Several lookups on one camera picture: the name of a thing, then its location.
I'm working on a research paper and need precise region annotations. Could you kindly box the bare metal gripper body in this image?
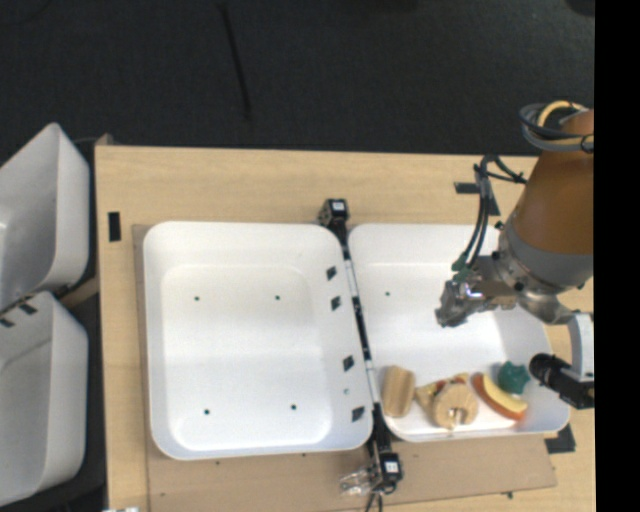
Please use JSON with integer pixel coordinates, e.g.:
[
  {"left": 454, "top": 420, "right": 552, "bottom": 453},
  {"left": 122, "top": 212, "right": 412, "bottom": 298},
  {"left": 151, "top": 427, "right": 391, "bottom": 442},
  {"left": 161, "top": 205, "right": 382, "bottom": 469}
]
[{"left": 468, "top": 252, "right": 581, "bottom": 327}]

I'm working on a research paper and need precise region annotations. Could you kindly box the white plastic tray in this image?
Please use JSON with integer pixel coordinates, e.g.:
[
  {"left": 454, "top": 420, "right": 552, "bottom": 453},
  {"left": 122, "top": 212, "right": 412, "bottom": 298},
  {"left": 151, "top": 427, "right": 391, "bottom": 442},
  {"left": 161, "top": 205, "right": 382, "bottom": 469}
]
[
  {"left": 346, "top": 222, "right": 572, "bottom": 444},
  {"left": 142, "top": 220, "right": 376, "bottom": 461}
]

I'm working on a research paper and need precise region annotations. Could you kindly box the thin black and white rod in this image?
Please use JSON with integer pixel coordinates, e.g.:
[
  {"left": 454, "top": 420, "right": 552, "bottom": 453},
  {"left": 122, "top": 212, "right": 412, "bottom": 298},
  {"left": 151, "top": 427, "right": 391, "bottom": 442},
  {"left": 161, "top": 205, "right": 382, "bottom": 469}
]
[{"left": 331, "top": 219, "right": 390, "bottom": 454}]

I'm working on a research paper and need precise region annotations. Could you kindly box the green toy broccoli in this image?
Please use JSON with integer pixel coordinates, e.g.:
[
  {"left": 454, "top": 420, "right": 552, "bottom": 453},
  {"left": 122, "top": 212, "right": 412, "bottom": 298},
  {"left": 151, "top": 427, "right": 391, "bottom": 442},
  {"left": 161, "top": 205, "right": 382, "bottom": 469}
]
[{"left": 496, "top": 360, "right": 532, "bottom": 397}]

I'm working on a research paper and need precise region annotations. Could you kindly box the tan toy bread slice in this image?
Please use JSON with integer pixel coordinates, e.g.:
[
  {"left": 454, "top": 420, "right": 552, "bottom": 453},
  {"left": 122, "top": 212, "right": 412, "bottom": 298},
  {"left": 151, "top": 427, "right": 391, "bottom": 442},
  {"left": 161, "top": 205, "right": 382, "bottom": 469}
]
[{"left": 380, "top": 364, "right": 417, "bottom": 419}]

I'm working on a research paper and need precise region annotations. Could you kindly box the round tan wooden toy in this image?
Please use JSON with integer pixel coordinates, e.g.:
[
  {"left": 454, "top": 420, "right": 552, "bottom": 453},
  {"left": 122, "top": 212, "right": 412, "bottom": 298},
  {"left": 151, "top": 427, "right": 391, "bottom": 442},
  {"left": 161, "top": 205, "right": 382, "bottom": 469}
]
[{"left": 429, "top": 382, "right": 480, "bottom": 431}]

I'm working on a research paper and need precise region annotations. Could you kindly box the red and yellow fruit slice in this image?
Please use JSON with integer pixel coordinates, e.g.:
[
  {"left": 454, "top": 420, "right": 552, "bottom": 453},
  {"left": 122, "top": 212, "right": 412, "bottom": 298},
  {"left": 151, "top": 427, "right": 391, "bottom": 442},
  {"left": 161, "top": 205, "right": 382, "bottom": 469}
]
[{"left": 471, "top": 371, "right": 530, "bottom": 422}]

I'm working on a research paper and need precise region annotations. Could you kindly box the black cylinder on white bracket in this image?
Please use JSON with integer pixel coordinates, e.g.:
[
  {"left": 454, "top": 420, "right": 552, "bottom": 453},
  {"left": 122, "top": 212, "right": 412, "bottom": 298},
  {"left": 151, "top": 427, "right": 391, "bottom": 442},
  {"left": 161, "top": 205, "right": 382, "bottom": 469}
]
[{"left": 528, "top": 312, "right": 595, "bottom": 411}]

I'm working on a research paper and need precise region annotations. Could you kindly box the black block with thin wires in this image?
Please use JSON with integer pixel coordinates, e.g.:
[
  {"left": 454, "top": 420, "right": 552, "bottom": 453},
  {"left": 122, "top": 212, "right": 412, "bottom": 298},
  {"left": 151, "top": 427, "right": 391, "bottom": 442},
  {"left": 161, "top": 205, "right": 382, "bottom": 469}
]
[
  {"left": 318, "top": 197, "right": 352, "bottom": 226},
  {"left": 376, "top": 451, "right": 404, "bottom": 485}
]

